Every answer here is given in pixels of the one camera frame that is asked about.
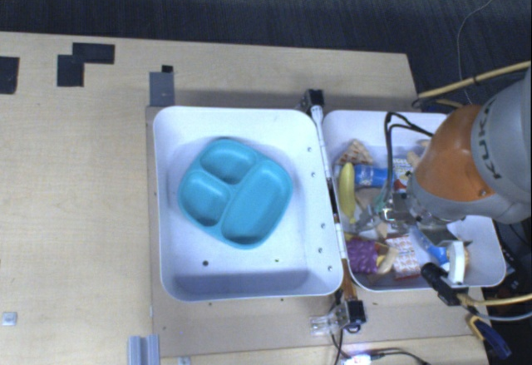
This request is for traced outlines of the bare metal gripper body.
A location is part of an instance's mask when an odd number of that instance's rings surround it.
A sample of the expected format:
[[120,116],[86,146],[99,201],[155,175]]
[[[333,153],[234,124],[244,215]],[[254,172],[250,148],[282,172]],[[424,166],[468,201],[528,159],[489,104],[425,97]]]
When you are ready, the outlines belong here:
[[427,222],[428,212],[413,194],[403,192],[392,194],[380,217],[398,234],[408,234],[412,228]]

